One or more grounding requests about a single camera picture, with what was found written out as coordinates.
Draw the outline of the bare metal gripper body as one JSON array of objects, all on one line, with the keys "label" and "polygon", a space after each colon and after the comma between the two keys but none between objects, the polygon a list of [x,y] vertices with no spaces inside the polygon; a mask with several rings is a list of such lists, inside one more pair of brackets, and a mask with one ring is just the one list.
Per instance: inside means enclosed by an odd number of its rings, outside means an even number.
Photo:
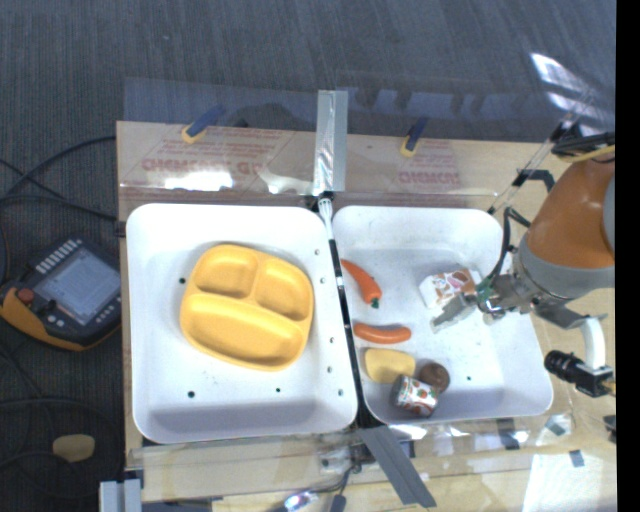
[{"label": "bare metal gripper body", "polygon": [[510,312],[527,314],[544,301],[544,295],[520,274],[485,277],[476,286],[479,310],[487,321],[499,320]]}]

